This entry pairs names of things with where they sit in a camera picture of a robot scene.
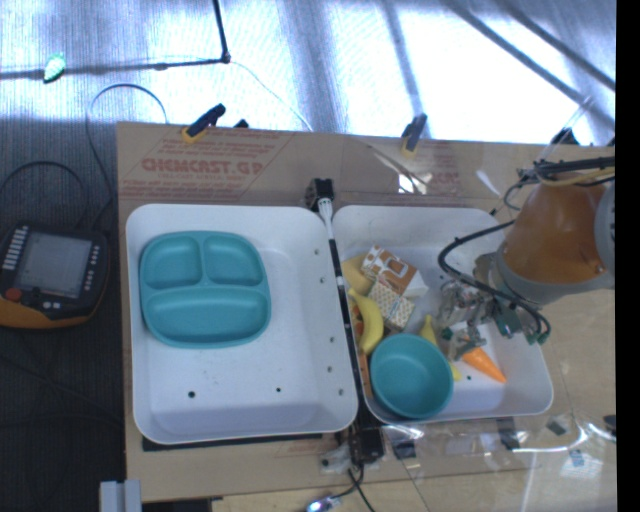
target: yellow banana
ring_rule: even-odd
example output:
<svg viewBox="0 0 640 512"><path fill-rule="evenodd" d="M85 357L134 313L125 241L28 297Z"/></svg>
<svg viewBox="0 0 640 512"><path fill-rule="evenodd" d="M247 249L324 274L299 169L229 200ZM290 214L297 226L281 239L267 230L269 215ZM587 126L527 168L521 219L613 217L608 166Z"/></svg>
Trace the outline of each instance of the yellow banana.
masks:
<svg viewBox="0 0 640 512"><path fill-rule="evenodd" d="M360 336L360 350L366 355L371 354L376 347L382 336L384 335L384 319L382 313L376 301L360 295L353 288L349 288L349 295L354 298L360 314L362 315L362 321L364 323L364 330Z"/></svg>
<svg viewBox="0 0 640 512"><path fill-rule="evenodd" d="M436 347L438 346L438 343L436 341L436 333L433 331L433 327L431 326L431 315L427 315L424 317L424 325L422 326L422 329L420 329L420 332L418 334L425 340L433 343ZM449 367L451 368L453 380L460 380L462 378L462 374L460 373L460 370L456 368L456 365L449 361Z"/></svg>

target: white tray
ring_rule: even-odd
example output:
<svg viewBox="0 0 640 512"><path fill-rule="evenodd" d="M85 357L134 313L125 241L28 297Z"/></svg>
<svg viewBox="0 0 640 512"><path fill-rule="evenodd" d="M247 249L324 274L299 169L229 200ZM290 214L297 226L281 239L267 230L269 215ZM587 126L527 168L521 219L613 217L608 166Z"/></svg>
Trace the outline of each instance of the white tray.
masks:
<svg viewBox="0 0 640 512"><path fill-rule="evenodd" d="M437 313L440 287L449 279L438 266L439 252L455 237L496 224L486 212L468 208L346 206L335 214L333 228L341 261L378 244L418 268L430 289L415 301L416 308L405 329L417 333L425 315ZM470 274L475 258L494 252L502 238L497 232L464 244L450 253L447 261ZM429 422L524 416L540 414L550 407L553 385L540 347L529 345L522 334L503 338L494 324L481 326L480 332L487 339L484 349L502 369L507 383L457 362L463 378L454 383L449 405ZM406 422L383 409L375 398L367 399L367 404L385 423Z"/></svg>
<svg viewBox="0 0 640 512"><path fill-rule="evenodd" d="M164 233L232 232L263 259L271 293L265 332L244 345L185 349L162 343L140 309L138 265ZM133 410L148 439L178 444L336 432L357 395L327 233L296 207L145 205L127 220Z"/></svg>

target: beige surface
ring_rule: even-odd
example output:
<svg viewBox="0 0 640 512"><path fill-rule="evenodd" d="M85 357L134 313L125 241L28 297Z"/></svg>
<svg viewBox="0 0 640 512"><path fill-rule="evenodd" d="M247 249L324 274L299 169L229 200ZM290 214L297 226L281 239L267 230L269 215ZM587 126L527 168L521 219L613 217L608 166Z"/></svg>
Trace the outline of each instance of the beige surface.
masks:
<svg viewBox="0 0 640 512"><path fill-rule="evenodd" d="M516 168L537 159L543 150L526 145L424 141L417 158L406 160L400 156L399 143L394 139L260 132L258 135L264 135L270 145L263 148L264 153L250 155L252 160L248 163L257 162L261 168L255 179L245 180L240 189L235 189L241 193L216 198L215 193L209 192L208 197L189 199L172 198L172 190L179 185L174 174L170 174L164 189L150 189L158 180L151 181L141 166L154 151L163 151L162 141L167 137L168 150L175 152L176 134L176 127L165 125L119 126L119 184L124 186L124 179L144 182L141 195L137 196L135 187L129 184L129 192L119 199L122 283L127 282L124 223L135 207L147 202L300 204L310 179L331 177L343 192L338 202L453 204L489 210L499 204L492 188L503 193L517 179ZM207 137L223 147L236 134L216 129ZM234 156L227 152L225 158L237 163L247 160L247 154ZM554 157L575 159L609 154L614 154L612 148L562 147ZM420 181L414 181L419 186L428 182L426 196L389 194L395 190L396 173L403 170L400 166L419 176ZM504 215L503 210L498 218ZM214 510L303 510L312 499L349 486L345 475L321 472L320 455L335 447L331 435L320 440L144 452L132 415L126 286L122 299L127 477L141 480L144 501L224 496L224 500L214 503ZM417 458L402 463L388 450L384 460L367 471L364 489L374 508L426 510L426 503L430 511L478 509L474 504L482 504L482 510L557 510L555 504L565 507L567 501L587 503L582 497L563 494L562 490L570 490L578 479L563 473L562 468L573 460L567 447L574 449L576 440L581 439L584 426L580 425L601 426L603 415L616 412L614 306L614 292L599 291L564 298L544 310L553 326L543 352L554 382L555 399L548 414L517 418L516 428L524 436L523 451L505 450L492 420L433 425L424 429L423 438L416 443ZM565 425L567 433L550 433L545 428L550 418ZM597 445L594 454L583 459L599 464L599 485L591 485L584 499L593 501L595 492L603 503L615 503L615 444L598 439L603 446ZM551 458L540 450L551 450ZM342 510L366 509L355 493L345 500Z"/></svg>

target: orange carrot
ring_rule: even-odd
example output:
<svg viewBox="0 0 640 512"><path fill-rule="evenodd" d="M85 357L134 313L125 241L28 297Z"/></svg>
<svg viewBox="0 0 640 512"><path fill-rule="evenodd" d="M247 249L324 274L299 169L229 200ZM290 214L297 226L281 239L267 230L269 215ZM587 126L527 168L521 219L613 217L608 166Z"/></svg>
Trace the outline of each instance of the orange carrot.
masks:
<svg viewBox="0 0 640 512"><path fill-rule="evenodd" d="M476 347L465 353L462 356L462 360L473 366L476 370L480 370L489 377L496 379L498 382L502 382L503 384L507 382L507 378L504 376L504 373L500 371L500 368L496 366L487 353L482 350L482 347Z"/></svg>

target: binder clip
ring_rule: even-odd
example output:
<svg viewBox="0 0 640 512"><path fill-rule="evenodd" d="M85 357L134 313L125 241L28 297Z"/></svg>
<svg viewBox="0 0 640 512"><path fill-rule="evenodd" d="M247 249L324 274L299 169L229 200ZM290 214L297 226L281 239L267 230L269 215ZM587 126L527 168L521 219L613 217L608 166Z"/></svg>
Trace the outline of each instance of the binder clip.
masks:
<svg viewBox="0 0 640 512"><path fill-rule="evenodd" d="M427 115L420 114L413 118L413 121L407 125L402 132L402 147L400 148L403 156L413 158L418 150L418 140L422 135L424 126L427 123Z"/></svg>
<svg viewBox="0 0 640 512"><path fill-rule="evenodd" d="M182 140L187 144L193 144L197 140L201 139L205 130L209 126L215 126L218 119L224 115L226 108L222 103L216 105L211 110L200 116L200 118L191 126L185 126L182 129Z"/></svg>

